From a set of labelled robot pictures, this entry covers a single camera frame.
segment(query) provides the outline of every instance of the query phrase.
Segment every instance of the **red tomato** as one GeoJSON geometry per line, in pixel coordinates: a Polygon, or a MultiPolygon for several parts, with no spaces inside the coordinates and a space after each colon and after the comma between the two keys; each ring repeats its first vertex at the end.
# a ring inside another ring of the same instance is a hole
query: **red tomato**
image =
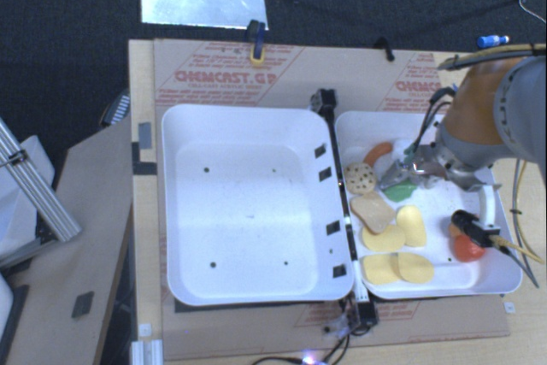
{"type": "Polygon", "coordinates": [[[461,234],[454,241],[454,252],[460,262],[473,262],[485,254],[485,249],[474,244],[466,234],[461,234]]]}

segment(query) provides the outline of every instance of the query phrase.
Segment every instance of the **white tray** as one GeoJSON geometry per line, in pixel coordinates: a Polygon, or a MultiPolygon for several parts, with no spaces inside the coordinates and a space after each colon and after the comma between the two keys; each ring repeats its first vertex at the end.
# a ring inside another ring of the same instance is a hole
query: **white tray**
{"type": "Polygon", "coordinates": [[[176,298],[190,305],[322,301],[350,291],[336,168],[317,114],[179,105],[163,116],[162,140],[168,284],[176,298]],[[321,171],[332,176],[320,180],[321,171]]]}
{"type": "MultiPolygon", "coordinates": [[[[350,111],[340,115],[336,131],[342,165],[361,162],[368,151],[380,142],[392,142],[398,138],[414,139],[422,120],[422,114],[350,111]]],[[[430,128],[422,143],[433,141],[434,133],[435,129],[430,128]]],[[[477,175],[483,181],[493,182],[493,176],[488,169],[477,175]]],[[[351,199],[355,195],[347,192],[347,196],[351,199]]],[[[477,262],[467,263],[458,262],[452,253],[448,234],[450,217],[457,209],[478,214],[479,196],[476,193],[466,193],[450,182],[441,181],[432,189],[416,189],[411,198],[400,203],[393,203],[385,197],[384,199],[395,210],[406,204],[416,205],[421,210],[427,233],[426,247],[419,249],[404,246],[401,251],[413,252],[429,259],[435,267],[435,275],[432,281],[423,285],[401,280],[376,286],[365,277],[366,286],[374,295],[385,299],[446,297],[509,293],[519,287],[522,280],[521,269],[499,251],[489,249],[477,262]]],[[[351,219],[359,257],[377,254],[362,243],[361,221],[353,214],[351,219]]],[[[497,193],[496,223],[502,229],[501,235],[512,240],[497,193]]]]}

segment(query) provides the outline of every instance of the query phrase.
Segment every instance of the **blue object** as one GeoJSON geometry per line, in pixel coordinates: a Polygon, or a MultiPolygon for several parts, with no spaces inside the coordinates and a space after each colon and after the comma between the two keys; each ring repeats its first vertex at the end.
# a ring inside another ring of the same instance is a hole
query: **blue object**
{"type": "Polygon", "coordinates": [[[509,42],[509,37],[507,35],[489,35],[487,37],[477,38],[477,45],[481,49],[486,49],[488,47],[495,47],[501,44],[507,44],[509,42]]]}

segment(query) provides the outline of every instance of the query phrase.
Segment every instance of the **blue connector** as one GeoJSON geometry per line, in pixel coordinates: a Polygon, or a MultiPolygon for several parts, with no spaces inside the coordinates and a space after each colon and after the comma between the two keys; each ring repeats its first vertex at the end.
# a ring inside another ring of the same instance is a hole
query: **blue connector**
{"type": "Polygon", "coordinates": [[[507,44],[509,42],[509,37],[507,35],[489,35],[487,37],[477,38],[477,45],[481,49],[486,49],[489,47],[496,47],[502,44],[507,44]]]}

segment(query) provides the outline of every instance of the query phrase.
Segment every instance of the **brown cardboard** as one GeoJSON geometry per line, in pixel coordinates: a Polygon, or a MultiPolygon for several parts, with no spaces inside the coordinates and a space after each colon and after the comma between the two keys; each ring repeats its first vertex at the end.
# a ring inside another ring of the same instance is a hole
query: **brown cardboard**
{"type": "MultiPolygon", "coordinates": [[[[306,108],[319,88],[335,88],[337,114],[350,109],[423,112],[446,83],[435,66],[450,54],[266,46],[266,61],[249,62],[243,43],[157,40],[154,43],[157,162],[162,163],[161,119],[176,103],[306,108]]],[[[328,348],[323,327],[340,315],[337,303],[175,313],[165,279],[162,166],[158,211],[162,260],[162,338],[166,360],[328,348]]],[[[402,344],[509,335],[497,296],[380,303],[380,324],[353,345],[402,344]]]]}

